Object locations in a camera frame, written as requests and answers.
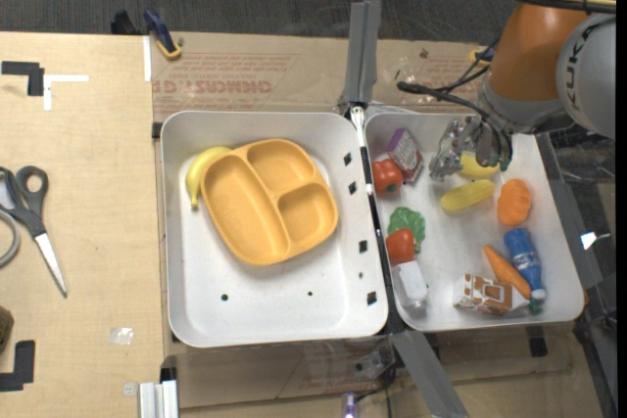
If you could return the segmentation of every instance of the white tray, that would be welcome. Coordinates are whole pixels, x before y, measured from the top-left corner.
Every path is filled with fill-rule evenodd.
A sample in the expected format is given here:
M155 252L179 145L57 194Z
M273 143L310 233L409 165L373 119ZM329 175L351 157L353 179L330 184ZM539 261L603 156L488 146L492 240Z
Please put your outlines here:
M347 120L324 113L181 112L165 121L161 138L169 324L182 342L215 348L381 330L388 303L360 147ZM207 148L267 138L289 139L307 151L335 197L339 223L316 248L254 266L231 253L202 202L191 210L185 174Z
M438 151L438 143L452 115L380 113L365 125L365 139L372 161L385 157L390 138L399 127L406 128L424 157L425 166L413 185L404 185L398 194L376 198L385 236L390 215L398 206L419 211L425 219L425 239L417 261L429 286L426 307L407 310L397 301L403 319L423 332L453 331L519 324L562 322L576 318L584 307L583 288L563 233L551 187L536 139L514 135L513 161L506 172L491 179L496 190L484 201L462 214L451 216L440 207L440 197L455 186L468 182L459 174L443 182L429 177L428 164ZM497 218L497 198L501 186L511 178L521 178L532 193L532 208L522 225L531 234L542 263L542 277L548 298L541 313L528 309L497 317L453 307L453 283L465 272L495 278L483 246L490 244L505 255L503 236L510 228Z

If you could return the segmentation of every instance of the blue bottle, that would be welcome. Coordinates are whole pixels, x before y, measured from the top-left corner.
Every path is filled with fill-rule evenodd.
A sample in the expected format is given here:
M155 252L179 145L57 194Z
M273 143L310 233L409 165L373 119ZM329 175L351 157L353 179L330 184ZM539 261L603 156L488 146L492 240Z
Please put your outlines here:
M513 266L531 286L531 298L543 302L547 298L547 291L542 287L542 266L531 244L529 232L524 228L514 228L506 232L504 240Z

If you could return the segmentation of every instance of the purple box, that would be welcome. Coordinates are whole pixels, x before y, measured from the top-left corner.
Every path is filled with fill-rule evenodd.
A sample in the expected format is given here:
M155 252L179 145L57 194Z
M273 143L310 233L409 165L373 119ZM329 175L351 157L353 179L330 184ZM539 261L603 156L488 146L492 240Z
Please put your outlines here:
M388 143L387 153L403 173L405 181L415 181L422 170L422 154L406 129L400 128L395 131Z

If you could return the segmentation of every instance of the red tomato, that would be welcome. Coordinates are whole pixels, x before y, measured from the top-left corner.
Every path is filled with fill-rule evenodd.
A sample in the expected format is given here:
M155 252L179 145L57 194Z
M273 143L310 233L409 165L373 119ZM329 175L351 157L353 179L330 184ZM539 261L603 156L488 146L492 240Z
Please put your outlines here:
M385 239L388 257L393 264L413 260L413 233L408 228L401 228Z

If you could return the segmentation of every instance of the scissors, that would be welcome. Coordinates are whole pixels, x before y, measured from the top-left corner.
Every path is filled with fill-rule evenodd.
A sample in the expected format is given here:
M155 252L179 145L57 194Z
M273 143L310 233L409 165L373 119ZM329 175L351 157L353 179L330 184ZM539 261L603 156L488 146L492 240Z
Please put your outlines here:
M41 186L38 190L33 191L28 188L27 182L31 176L35 176L41 181ZM66 283L61 275L59 263L42 220L43 199L48 191L48 174L34 165L22 167L16 174L6 167L0 167L0 180L3 177L13 205L7 208L0 203L0 209L10 214L28 229L37 246L39 246L39 250L43 254L61 293L64 297L67 297Z

